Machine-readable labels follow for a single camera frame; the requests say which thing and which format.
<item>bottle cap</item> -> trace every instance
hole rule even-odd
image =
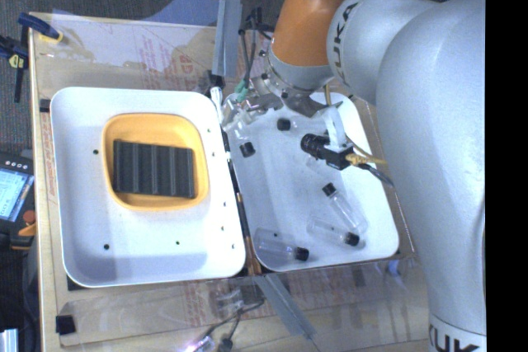
[[[289,119],[280,118],[277,120],[277,129],[280,131],[289,131],[291,128],[291,122]]]
[[[327,195],[327,197],[329,197],[334,192],[336,192],[336,187],[333,185],[332,182],[330,182],[328,185],[325,185],[323,187],[323,192]]]
[[[295,259],[296,260],[306,261],[309,255],[310,255],[310,251],[308,251],[306,248],[301,248],[300,246],[295,248]]]
[[[348,245],[356,246],[360,243],[360,237],[355,233],[348,232],[345,236],[345,243]]]
[[[255,148],[251,142],[247,142],[240,145],[240,151],[244,157],[250,157],[255,154]]]

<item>clamp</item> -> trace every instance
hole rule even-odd
[[[31,28],[34,31],[38,31],[43,37],[55,42],[61,41],[63,37],[60,31],[55,30],[47,22],[24,12],[18,17],[18,23],[22,25],[20,40],[0,35],[0,57],[7,59],[9,65],[16,69],[15,103],[20,102],[24,70],[29,67],[28,30]]]

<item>screen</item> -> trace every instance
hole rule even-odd
[[[0,168],[0,218],[14,222],[30,191],[34,177]]]

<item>plastic bottle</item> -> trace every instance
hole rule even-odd
[[[236,138],[237,147],[244,157],[251,157],[255,154],[255,148],[249,140],[248,128],[241,120],[233,127],[233,135]]]
[[[311,218],[308,221],[306,230],[315,237],[337,245],[354,246],[356,248],[362,248],[365,245],[365,241],[358,234],[321,218]]]
[[[296,246],[294,242],[284,238],[278,232],[266,229],[256,230],[253,245],[257,254],[263,252],[284,261],[306,261],[309,257],[308,249]]]
[[[323,192],[330,201],[330,206],[341,216],[346,226],[359,235],[365,233],[368,223],[360,210],[354,210],[348,203],[347,198],[339,192],[333,183],[323,187]]]

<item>clear vial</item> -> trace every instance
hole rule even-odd
[[[345,195],[339,192],[333,183],[323,187],[323,192],[330,201],[330,206],[341,216],[347,227],[354,233],[362,235],[369,224],[360,210],[354,210]]]
[[[264,252],[284,261],[306,261],[309,250],[296,246],[290,239],[285,239],[278,232],[258,228],[253,237],[257,254]]]
[[[233,135],[236,138],[237,147],[240,148],[240,152],[244,157],[251,157],[255,154],[255,148],[249,140],[248,128],[241,120],[233,127]]]
[[[311,218],[308,221],[306,230],[314,237],[337,245],[354,246],[356,248],[362,248],[365,245],[365,241],[358,234],[321,218]]]

